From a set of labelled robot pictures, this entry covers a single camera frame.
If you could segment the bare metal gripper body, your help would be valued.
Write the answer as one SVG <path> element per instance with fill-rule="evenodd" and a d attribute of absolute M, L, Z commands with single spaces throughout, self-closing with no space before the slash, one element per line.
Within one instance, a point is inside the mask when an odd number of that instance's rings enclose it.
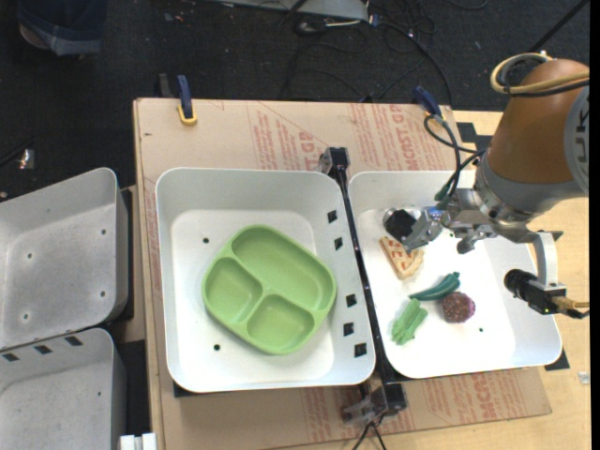
<path fill-rule="evenodd" d="M 442 213 L 441 224 L 466 242 L 503 237 L 516 244 L 532 243 L 528 229 L 534 214 L 502 202 L 491 190 L 460 188 Z"/>

